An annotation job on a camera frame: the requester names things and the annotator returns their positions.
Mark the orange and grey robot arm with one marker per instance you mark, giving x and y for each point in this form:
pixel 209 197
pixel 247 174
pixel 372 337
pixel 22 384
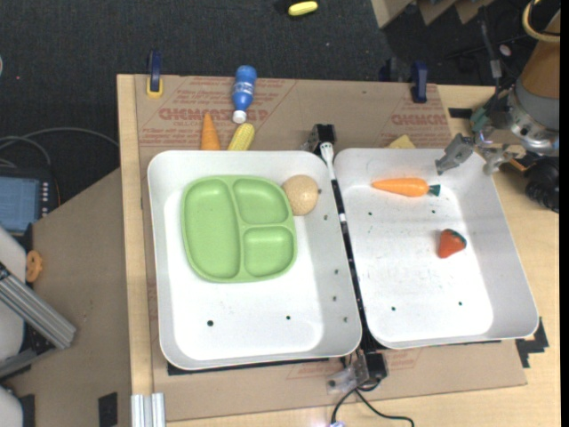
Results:
pixel 543 74

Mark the orange pretzel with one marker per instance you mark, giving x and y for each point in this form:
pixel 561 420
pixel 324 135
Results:
pixel 34 266

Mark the yellow oval toy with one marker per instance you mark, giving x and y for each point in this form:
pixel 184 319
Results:
pixel 303 8

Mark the brown cardboard board red print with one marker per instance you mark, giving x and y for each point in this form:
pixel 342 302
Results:
pixel 284 105

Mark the yellow cheese wedge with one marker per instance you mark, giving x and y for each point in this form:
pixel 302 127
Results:
pixel 401 142

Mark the orange carrot with green top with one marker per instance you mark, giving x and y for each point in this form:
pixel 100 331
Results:
pixel 402 187

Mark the white plastic tray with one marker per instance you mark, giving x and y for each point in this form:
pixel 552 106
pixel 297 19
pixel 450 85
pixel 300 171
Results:
pixel 413 292
pixel 249 318

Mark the thin black and white rod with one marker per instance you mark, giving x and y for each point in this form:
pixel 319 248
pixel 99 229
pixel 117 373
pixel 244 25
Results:
pixel 340 203

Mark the yellow corn cob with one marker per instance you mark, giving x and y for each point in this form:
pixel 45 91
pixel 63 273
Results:
pixel 242 137

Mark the beige round bread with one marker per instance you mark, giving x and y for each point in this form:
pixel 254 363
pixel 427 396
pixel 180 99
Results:
pixel 303 195

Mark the green divided plate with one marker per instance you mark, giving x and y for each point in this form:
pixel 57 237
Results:
pixel 209 229

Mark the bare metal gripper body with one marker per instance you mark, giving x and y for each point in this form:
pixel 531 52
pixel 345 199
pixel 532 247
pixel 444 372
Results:
pixel 531 137

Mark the blue bottle with white cap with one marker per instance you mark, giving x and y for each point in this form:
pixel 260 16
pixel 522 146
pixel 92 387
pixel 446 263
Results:
pixel 243 91

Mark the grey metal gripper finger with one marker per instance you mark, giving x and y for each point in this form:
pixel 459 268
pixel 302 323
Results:
pixel 494 160
pixel 454 153

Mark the red strawberry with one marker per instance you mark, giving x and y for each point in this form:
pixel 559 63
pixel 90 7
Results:
pixel 450 244

